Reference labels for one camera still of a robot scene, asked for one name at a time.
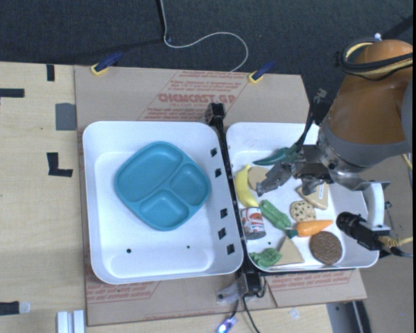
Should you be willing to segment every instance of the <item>dark carpet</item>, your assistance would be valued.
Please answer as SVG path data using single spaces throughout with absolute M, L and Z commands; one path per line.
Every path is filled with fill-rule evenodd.
M 171 44 L 225 31 L 249 57 L 239 71 L 275 61 L 276 74 L 301 74 L 307 94 L 335 94 L 343 73 L 335 52 L 352 40 L 389 34 L 413 43 L 413 0 L 163 0 Z M 157 0 L 0 0 L 0 61 L 92 65 L 125 52 L 119 66 L 229 71 L 245 49 L 229 35 L 191 48 L 162 41 Z

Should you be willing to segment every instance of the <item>carrot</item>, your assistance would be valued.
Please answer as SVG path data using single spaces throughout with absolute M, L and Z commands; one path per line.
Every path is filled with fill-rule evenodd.
M 319 233 L 333 223 L 332 219 L 318 219 L 314 221 L 299 222 L 295 230 L 286 230 L 286 235 L 290 238 L 294 236 L 309 237 Z

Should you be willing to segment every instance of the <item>wooden table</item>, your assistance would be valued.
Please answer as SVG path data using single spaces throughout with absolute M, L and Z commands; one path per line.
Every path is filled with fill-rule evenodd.
M 0 88 L 22 88 L 24 98 L 0 99 L 0 302 L 29 302 L 27 314 L 0 316 L 0 332 L 54 332 L 58 311 L 85 309 L 84 257 L 77 132 L 58 131 L 55 105 L 74 104 L 72 66 L 0 62 Z M 72 176 L 49 176 L 46 154 Z M 252 312 L 269 332 L 332 332 L 326 305 Z M 224 314 L 101 327 L 87 332 L 214 332 Z M 238 313 L 235 332 L 253 332 Z

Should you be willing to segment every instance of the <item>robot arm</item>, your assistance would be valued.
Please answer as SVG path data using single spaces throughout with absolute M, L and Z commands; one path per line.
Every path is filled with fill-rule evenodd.
M 361 49 L 350 63 L 350 56 Z M 359 174 L 387 157 L 413 151 L 413 48 L 396 40 L 359 40 L 341 53 L 340 67 L 347 75 L 316 144 L 299 146 L 294 160 L 276 163 L 257 185 L 257 193 L 277 188 L 290 176 L 302 180 L 305 195 L 323 182 L 362 191 L 368 218 L 344 212 L 337 224 L 361 245 L 379 250 L 376 239 L 389 230 L 383 225 L 383 189 L 388 184 L 365 181 Z

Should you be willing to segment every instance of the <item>cardboard sheet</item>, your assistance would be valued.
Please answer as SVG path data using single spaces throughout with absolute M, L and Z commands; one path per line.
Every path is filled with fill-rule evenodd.
M 89 262 L 83 130 L 95 121 L 203 121 L 210 103 L 223 103 L 225 125 L 240 122 L 304 123 L 308 101 L 300 76 L 267 74 L 256 85 L 247 74 L 111 67 L 101 77 L 75 67 L 80 192 L 85 247 L 87 324 L 105 325 L 230 312 L 216 290 L 235 275 L 109 285 Z M 250 309 L 360 300 L 366 292 L 358 270 L 267 277 L 269 290 Z

